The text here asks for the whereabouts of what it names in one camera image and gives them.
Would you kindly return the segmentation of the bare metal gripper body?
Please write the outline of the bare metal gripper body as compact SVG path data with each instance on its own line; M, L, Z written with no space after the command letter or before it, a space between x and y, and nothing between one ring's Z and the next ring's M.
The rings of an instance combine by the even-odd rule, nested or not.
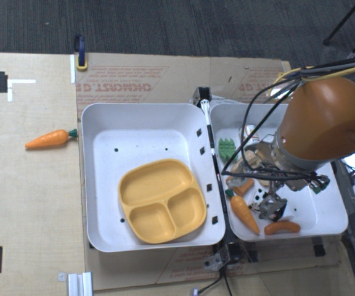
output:
M279 134L267 135L254 146L262 173L284 183L292 191L300 191L316 176L317 162L292 155L282 144Z

